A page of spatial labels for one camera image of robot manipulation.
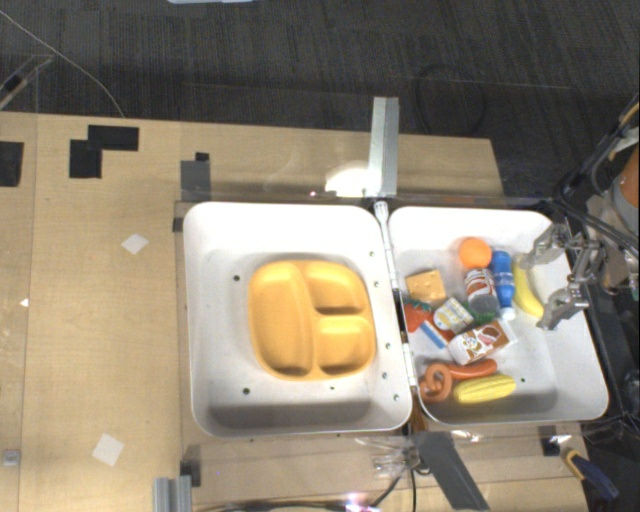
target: yellow banana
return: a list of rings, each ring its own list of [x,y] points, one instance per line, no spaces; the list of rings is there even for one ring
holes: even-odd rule
[[[542,318],[544,306],[538,300],[538,297],[533,294],[531,288],[529,288],[527,271],[520,268],[519,258],[514,258],[511,271],[513,272],[513,284],[516,287],[514,296],[515,303],[525,313],[529,313],[536,318]]]

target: orange divided plate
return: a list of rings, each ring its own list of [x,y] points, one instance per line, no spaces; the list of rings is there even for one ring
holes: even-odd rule
[[[369,366],[376,352],[364,283],[338,263],[260,267],[249,283],[249,327],[258,361],[282,379],[346,377]]]

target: yellow corn cob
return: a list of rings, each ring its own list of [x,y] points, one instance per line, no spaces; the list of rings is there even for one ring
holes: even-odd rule
[[[516,293],[513,297],[514,302],[525,313],[529,313],[536,318],[542,318],[544,306],[529,288],[527,271],[520,268],[519,260],[514,260],[511,270],[513,272],[513,284],[516,287]]]
[[[453,390],[453,397],[460,404],[477,404],[504,398],[515,389],[516,381],[508,375],[491,375],[461,382]]]

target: small box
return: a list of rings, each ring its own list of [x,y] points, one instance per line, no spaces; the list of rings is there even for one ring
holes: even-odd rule
[[[414,300],[426,302],[431,306],[439,306],[447,300],[442,276],[438,270],[422,272],[406,279],[409,295]]]

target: blue bottle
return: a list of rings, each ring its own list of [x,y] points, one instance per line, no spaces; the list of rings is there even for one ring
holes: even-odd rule
[[[513,320],[516,317],[516,310],[511,303],[516,287],[513,284],[513,273],[511,272],[511,256],[505,251],[493,251],[489,269],[493,272],[496,282],[496,293],[500,303],[500,316],[503,320]]]

